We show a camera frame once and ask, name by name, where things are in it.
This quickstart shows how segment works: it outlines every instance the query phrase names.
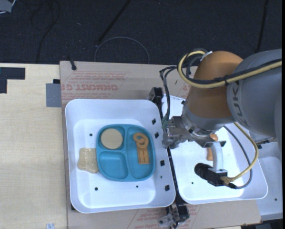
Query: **white tray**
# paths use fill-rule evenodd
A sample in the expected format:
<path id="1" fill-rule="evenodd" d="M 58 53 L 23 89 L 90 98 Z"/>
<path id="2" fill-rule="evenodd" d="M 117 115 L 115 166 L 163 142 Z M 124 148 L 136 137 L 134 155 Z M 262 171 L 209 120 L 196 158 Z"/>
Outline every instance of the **white tray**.
<path id="1" fill-rule="evenodd" d="M 65 109 L 71 203 L 82 213 L 166 207 L 175 188 L 157 106 L 148 100 L 75 99 Z M 153 137 L 155 171 L 144 181 L 113 181 L 77 168 L 79 150 L 95 148 L 98 131 L 111 124 L 142 126 Z"/>
<path id="2" fill-rule="evenodd" d="M 182 113 L 182 99 L 171 98 L 171 113 L 178 116 Z M 166 112 L 166 103 L 163 104 L 163 112 Z M 234 124 L 226 125 L 242 143 L 250 161 L 254 158 L 254 146 L 240 132 Z M 225 128 L 221 128 L 216 132 L 219 141 L 226 141 L 222 147 L 224 169 L 228 171 L 229 177 L 234 177 L 242 172 L 248 163 L 246 158 L 235 139 L 227 132 Z M 253 178 L 250 184 L 243 189 L 231 189 L 229 187 L 215 187 L 206 180 L 200 178 L 194 172 L 194 167 L 198 163 L 211 165 L 212 161 L 207 161 L 207 149 L 200 147 L 196 142 L 184 142 L 179 144 L 178 148 L 171 150 L 173 166 L 179 188 L 180 196 L 190 204 L 204 204 L 223 201 L 247 200 L 264 198 L 267 194 L 268 187 L 265 176 L 261 169 L 259 160 L 253 166 Z M 249 172 L 243 177 L 233 182 L 237 186 L 241 186 L 249 179 Z"/>

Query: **cardboard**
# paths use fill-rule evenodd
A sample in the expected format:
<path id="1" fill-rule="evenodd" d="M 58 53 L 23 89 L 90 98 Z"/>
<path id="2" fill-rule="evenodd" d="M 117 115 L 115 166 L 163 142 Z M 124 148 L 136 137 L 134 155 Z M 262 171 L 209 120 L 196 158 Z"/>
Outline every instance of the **cardboard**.
<path id="1" fill-rule="evenodd" d="M 90 99 L 148 99 L 153 87 L 163 87 L 159 71 L 167 65 L 123 64 L 103 62 L 60 62 L 61 103 L 63 117 L 65 176 L 68 226 L 83 228 L 160 228 L 158 219 L 165 208 L 132 209 L 82 214 L 71 209 L 68 171 L 68 149 L 65 128 L 65 106 L 76 98 Z M 167 78 L 170 95 L 186 98 L 189 85 L 172 71 Z M 261 217 L 254 200 L 187 205 L 190 218 L 178 228 L 218 228 L 258 224 Z"/>

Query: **wooden surface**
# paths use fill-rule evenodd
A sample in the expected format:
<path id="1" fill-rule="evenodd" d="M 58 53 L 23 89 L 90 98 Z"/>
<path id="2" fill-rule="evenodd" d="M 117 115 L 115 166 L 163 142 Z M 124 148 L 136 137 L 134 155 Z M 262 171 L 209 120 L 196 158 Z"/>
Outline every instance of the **wooden surface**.
<path id="1" fill-rule="evenodd" d="M 61 108 L 46 107 L 46 83 L 59 65 L 25 67 L 0 94 L 0 229 L 67 228 Z"/>

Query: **beige round object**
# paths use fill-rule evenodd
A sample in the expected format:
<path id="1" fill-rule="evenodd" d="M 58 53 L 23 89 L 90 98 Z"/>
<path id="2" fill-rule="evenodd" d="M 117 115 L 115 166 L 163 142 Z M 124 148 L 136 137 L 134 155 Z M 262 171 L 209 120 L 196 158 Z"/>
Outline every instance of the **beige round object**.
<path id="1" fill-rule="evenodd" d="M 101 143 L 108 149 L 117 149 L 121 146 L 123 137 L 122 134 L 114 129 L 106 129 L 101 135 Z"/>

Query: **blue divided plate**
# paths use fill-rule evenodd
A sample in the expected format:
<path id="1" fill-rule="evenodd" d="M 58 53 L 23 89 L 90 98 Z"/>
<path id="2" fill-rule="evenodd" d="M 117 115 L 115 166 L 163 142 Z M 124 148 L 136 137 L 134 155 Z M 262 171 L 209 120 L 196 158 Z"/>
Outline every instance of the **blue divided plate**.
<path id="1" fill-rule="evenodd" d="M 101 143 L 102 133 L 109 128 L 118 130 L 123 137 L 117 149 L 108 149 Z M 137 132 L 149 138 L 149 164 L 139 164 L 136 142 L 133 135 Z M 97 135 L 96 155 L 99 171 L 108 179 L 116 181 L 141 181 L 149 178 L 155 170 L 155 151 L 150 133 L 137 125 L 106 125 Z"/>

